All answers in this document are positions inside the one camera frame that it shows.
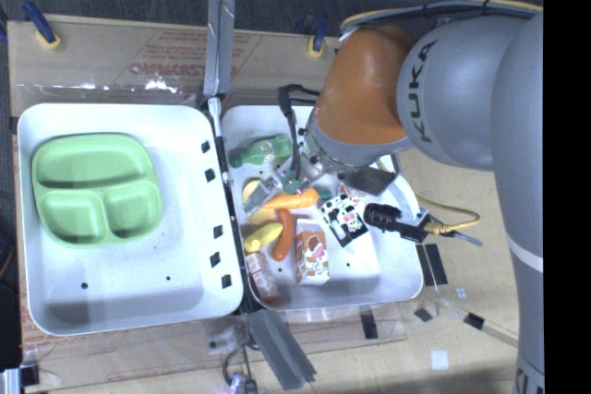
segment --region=orange carrot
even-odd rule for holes
[[[319,194],[316,189],[309,187],[302,194],[281,194],[267,202],[263,209],[302,209],[316,204]]]
[[[275,261],[283,261],[294,245],[294,220],[288,209],[277,209],[277,218],[283,226],[283,231],[271,252]]]

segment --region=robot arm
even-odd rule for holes
[[[307,140],[353,168],[416,147],[492,171],[520,310],[513,392],[543,393],[543,13],[451,21],[415,41],[396,27],[355,30],[339,50]]]

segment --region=bottle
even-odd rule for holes
[[[229,157],[230,166],[239,168],[245,162],[250,164],[265,164],[280,158],[287,158],[292,154],[292,141],[287,135],[262,139],[250,145],[242,153],[233,153]]]

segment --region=green plate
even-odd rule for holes
[[[163,202],[150,154],[135,138],[96,133],[54,138],[33,156],[35,203],[56,242],[129,242],[160,223]]]

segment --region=bottle cap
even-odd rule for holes
[[[239,168],[242,166],[242,157],[239,154],[231,154],[228,161],[233,168]]]

